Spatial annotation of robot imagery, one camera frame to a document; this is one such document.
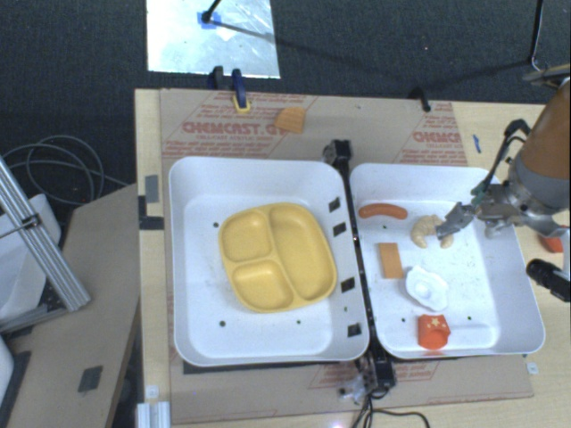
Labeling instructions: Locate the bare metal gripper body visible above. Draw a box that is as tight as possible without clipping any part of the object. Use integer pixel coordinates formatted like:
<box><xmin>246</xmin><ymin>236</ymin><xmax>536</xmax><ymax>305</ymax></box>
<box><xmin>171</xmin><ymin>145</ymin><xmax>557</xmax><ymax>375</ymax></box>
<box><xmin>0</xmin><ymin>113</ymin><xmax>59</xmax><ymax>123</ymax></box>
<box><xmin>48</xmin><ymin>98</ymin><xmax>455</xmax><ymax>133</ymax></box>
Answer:
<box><xmin>471</xmin><ymin>184</ymin><xmax>567</xmax><ymax>240</ymax></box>

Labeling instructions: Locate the beige toy croissant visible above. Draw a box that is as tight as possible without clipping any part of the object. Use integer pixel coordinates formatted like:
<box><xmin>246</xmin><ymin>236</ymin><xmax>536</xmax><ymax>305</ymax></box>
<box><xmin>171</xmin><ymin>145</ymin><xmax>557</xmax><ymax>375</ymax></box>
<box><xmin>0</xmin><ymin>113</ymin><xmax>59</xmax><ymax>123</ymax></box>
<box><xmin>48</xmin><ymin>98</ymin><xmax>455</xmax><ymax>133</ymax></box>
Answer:
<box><xmin>410</xmin><ymin>214</ymin><xmax>456</xmax><ymax>250</ymax></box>

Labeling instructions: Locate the orange toy block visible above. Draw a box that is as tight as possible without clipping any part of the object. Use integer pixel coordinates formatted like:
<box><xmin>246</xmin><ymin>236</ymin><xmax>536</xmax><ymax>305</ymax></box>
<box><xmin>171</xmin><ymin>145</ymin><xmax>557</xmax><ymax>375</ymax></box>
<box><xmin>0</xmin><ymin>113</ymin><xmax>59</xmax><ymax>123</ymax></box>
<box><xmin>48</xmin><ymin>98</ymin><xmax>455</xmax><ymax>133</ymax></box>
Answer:
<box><xmin>538</xmin><ymin>233</ymin><xmax>566</xmax><ymax>254</ymax></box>

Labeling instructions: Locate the white toy fried egg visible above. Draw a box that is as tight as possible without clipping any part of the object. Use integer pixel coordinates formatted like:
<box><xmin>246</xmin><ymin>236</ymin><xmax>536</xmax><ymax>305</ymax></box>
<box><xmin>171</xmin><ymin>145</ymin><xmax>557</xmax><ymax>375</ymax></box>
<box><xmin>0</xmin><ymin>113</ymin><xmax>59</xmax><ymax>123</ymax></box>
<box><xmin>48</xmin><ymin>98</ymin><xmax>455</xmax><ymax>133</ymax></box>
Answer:
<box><xmin>404</xmin><ymin>264</ymin><xmax>450</xmax><ymax>311</ymax></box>

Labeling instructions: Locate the orange toy biscuit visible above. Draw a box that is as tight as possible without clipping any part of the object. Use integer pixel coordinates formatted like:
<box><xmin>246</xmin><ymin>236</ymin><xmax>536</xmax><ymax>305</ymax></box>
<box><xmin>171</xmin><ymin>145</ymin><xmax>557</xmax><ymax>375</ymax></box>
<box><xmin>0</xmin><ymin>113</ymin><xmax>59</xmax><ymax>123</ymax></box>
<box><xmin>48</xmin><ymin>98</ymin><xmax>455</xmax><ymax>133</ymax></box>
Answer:
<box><xmin>377</xmin><ymin>242</ymin><xmax>405</xmax><ymax>280</ymax></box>

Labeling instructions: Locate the orange toy sausage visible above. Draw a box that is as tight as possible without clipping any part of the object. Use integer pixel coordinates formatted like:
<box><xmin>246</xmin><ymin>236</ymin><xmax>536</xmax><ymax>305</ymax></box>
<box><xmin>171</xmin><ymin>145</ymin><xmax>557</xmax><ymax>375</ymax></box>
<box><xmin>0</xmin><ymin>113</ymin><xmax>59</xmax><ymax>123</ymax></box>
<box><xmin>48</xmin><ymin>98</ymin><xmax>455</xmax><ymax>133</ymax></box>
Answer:
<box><xmin>357</xmin><ymin>202</ymin><xmax>409</xmax><ymax>222</ymax></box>

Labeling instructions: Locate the white plastic tray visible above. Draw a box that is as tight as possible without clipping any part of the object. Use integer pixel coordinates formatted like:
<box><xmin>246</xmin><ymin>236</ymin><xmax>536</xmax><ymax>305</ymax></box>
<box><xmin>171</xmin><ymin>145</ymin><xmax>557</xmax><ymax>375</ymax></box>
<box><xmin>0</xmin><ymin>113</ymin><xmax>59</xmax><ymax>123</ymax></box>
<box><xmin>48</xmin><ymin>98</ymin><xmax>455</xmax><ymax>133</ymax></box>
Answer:
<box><xmin>349</xmin><ymin>162</ymin><xmax>547</xmax><ymax>359</ymax></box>
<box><xmin>168</xmin><ymin>155</ymin><xmax>371</xmax><ymax>367</ymax></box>

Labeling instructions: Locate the yellow divided plate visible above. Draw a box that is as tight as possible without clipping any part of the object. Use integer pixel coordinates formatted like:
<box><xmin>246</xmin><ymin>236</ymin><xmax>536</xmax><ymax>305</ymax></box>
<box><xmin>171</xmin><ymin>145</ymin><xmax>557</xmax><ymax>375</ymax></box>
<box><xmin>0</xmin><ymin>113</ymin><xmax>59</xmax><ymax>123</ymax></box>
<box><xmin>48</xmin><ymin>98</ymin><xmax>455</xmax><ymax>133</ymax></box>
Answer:
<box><xmin>218</xmin><ymin>202</ymin><xmax>338</xmax><ymax>314</ymax></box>

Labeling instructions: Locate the orange toy bread slice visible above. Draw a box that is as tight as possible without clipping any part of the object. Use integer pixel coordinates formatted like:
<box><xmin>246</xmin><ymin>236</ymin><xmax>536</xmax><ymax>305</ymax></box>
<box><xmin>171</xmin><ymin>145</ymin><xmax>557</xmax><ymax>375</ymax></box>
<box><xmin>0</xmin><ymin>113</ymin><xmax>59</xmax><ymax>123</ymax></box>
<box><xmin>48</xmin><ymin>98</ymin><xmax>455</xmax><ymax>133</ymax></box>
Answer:
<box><xmin>273</xmin><ymin>105</ymin><xmax>307</xmax><ymax>135</ymax></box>

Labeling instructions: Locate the brown cardboard board red print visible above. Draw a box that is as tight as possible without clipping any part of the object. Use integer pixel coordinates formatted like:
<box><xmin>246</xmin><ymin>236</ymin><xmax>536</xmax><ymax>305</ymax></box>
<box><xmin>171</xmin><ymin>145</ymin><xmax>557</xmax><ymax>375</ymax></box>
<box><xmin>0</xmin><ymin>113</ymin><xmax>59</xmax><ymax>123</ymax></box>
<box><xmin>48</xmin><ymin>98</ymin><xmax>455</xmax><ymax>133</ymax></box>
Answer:
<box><xmin>157</xmin><ymin>88</ymin><xmax>535</xmax><ymax>425</ymax></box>

